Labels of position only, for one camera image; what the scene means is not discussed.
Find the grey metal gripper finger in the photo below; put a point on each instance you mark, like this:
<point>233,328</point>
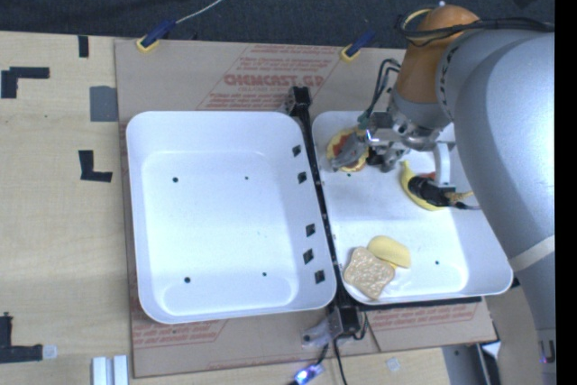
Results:
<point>392,158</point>
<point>349,154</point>

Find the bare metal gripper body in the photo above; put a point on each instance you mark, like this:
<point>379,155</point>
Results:
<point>405,136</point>

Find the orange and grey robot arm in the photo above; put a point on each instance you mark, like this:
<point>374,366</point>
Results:
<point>496,112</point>

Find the yellow and red pizza slice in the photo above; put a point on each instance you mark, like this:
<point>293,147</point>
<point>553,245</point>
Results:
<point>336,144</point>

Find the yellow banana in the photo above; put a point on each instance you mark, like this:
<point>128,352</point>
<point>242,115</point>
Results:
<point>408,185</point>

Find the small red toy food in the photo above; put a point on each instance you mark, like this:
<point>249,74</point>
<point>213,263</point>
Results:
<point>429,175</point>

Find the white plastic tray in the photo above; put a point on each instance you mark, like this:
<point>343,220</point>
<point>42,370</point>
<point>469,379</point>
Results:
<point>216,221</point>
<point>383,216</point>

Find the thin black rod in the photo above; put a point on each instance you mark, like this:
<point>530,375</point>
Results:
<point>325,212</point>

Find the yellow bread roll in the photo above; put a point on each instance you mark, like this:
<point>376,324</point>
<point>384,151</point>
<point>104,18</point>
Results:
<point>391,251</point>

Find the brown toast slice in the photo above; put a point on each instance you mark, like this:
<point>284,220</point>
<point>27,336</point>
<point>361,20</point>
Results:
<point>367,272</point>

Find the brown cardboard board red print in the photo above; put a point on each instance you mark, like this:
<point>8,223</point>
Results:
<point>180,72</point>

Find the black cylinder on white bracket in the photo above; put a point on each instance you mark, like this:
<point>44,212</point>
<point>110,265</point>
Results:
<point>428,188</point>

